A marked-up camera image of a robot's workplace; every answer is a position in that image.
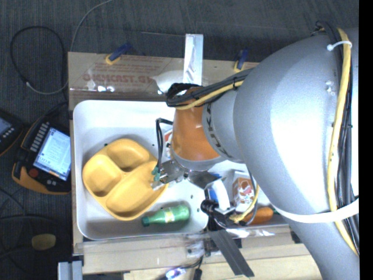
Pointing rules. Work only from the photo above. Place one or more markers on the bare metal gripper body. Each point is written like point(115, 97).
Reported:
point(175, 171)

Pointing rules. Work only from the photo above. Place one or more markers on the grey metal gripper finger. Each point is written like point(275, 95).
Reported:
point(159, 186)

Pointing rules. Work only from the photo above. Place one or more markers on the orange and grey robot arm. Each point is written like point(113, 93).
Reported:
point(291, 127)

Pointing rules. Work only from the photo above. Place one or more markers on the green plastic bottle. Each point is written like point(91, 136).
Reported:
point(169, 215)

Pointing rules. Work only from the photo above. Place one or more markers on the red and white packet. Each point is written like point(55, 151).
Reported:
point(167, 136)

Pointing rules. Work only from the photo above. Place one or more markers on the yellow divided plate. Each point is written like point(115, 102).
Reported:
point(116, 179)

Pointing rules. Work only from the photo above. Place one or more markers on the blue packet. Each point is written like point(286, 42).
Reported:
point(214, 193)

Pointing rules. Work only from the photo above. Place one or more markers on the orange and white carton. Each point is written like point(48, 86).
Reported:
point(243, 189)

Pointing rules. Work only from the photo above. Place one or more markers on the orange carrot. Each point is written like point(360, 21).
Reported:
point(263, 214)

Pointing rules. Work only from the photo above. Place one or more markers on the brown cardboard board red print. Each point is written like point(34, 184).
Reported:
point(131, 66)

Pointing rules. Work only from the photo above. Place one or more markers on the yellow oval object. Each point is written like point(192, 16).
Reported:
point(43, 241)

